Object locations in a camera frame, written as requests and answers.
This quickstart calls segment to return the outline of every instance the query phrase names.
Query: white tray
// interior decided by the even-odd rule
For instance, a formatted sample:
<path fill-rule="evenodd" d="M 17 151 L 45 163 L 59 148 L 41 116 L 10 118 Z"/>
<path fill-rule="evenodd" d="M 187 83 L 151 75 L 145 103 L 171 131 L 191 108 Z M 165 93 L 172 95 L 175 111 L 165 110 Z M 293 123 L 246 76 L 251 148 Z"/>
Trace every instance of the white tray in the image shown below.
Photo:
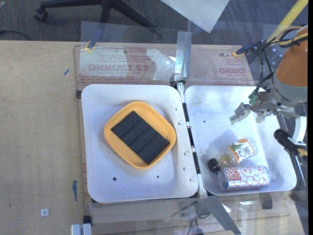
<path fill-rule="evenodd" d="M 132 101 L 152 106 L 177 135 L 173 148 L 147 170 L 124 162 L 103 136 L 106 122 Z M 95 201 L 183 198 L 197 192 L 198 178 L 177 90 L 162 85 L 89 85 L 82 92 L 82 108 L 88 192 Z"/>
<path fill-rule="evenodd" d="M 234 125 L 230 123 L 229 117 L 234 115 L 234 110 L 241 102 L 248 103 L 248 96 L 254 89 L 250 86 L 191 86 L 185 91 L 204 186 L 214 195 L 287 191 L 296 185 L 297 178 L 290 156 L 273 136 L 275 130 L 280 128 L 275 116 L 257 123 L 256 113 L 251 112 L 242 121 Z M 218 186 L 217 175 L 209 171 L 207 161 L 216 151 L 244 136 L 255 140 L 258 154 L 240 165 L 265 165 L 274 178 L 267 187 L 259 190 L 223 192 Z"/>

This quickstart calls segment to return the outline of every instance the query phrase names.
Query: bottle cap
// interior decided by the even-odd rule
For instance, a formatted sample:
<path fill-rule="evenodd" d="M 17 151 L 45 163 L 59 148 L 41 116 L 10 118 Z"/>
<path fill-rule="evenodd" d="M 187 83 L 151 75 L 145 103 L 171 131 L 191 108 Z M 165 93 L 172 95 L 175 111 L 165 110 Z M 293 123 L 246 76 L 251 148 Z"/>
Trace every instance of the bottle cap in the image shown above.
<path fill-rule="evenodd" d="M 219 164 L 217 163 L 216 159 L 210 159 L 207 162 L 207 166 L 212 172 L 217 172 L 220 170 Z"/>

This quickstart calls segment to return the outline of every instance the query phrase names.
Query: blue mark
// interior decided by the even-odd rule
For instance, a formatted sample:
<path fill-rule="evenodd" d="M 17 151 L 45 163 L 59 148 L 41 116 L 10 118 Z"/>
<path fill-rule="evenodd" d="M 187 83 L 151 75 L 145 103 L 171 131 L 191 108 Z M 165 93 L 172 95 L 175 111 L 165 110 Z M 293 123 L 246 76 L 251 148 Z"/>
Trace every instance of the blue mark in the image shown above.
<path fill-rule="evenodd" d="M 73 189 L 73 192 L 74 192 L 75 201 L 77 201 L 77 181 L 76 180 L 73 180 L 72 189 Z"/>

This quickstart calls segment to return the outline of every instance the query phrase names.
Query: yellow cable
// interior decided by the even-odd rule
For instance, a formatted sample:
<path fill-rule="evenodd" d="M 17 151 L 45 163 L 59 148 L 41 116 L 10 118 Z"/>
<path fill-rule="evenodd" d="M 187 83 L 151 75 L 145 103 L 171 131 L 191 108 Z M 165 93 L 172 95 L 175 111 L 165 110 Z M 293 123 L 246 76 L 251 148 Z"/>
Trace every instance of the yellow cable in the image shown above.
<path fill-rule="evenodd" d="M 304 7 L 308 4 L 308 2 L 309 0 L 298 0 L 267 39 L 267 43 L 271 41 L 278 34 L 278 32 L 290 26 L 296 17 L 300 14 L 300 12 L 304 9 Z"/>

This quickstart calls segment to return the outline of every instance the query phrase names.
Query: caster wheel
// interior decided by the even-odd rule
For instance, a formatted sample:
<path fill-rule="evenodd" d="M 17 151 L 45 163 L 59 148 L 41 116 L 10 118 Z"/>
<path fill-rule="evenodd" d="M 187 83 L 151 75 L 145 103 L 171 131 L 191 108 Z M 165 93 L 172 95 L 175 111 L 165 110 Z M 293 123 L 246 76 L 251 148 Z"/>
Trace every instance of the caster wheel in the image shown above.
<path fill-rule="evenodd" d="M 34 15 L 34 19 L 40 22 L 45 22 L 48 17 L 48 12 L 45 9 L 39 8 L 36 10 L 36 14 Z"/>

